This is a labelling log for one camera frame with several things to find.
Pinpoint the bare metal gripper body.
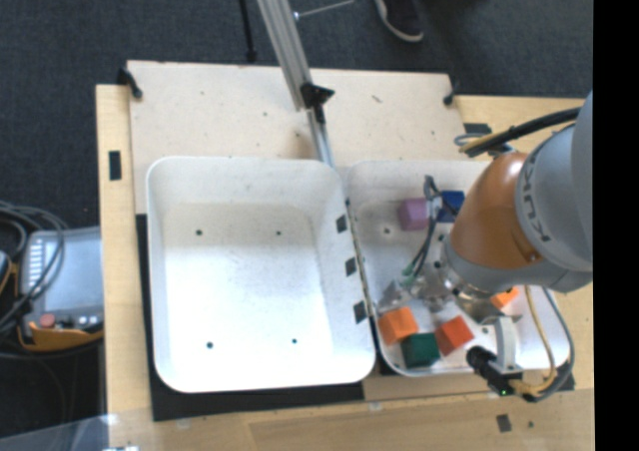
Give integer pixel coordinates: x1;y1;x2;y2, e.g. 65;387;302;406
404;258;493;314

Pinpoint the orange cube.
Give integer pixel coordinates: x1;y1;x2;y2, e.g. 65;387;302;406
489;286;521;311
377;306;420;346

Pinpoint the red-orange cube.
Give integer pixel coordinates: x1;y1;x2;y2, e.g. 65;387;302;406
434;315;476;357

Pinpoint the green cube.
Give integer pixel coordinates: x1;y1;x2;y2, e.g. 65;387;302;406
399;331;442;370

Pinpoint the purple cube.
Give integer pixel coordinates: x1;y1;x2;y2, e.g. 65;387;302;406
397;197;432;232

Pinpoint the blue cube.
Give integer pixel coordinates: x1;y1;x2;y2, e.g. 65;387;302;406
437;190;467;224

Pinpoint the white plastic tray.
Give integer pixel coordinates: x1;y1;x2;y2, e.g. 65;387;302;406
145;155;377;394
342;159;573;378

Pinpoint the pale wood board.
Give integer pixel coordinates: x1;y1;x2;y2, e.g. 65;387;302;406
125;59;469;217

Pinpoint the black cylinder on white bracket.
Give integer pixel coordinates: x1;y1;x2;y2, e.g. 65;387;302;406
465;315;525;397

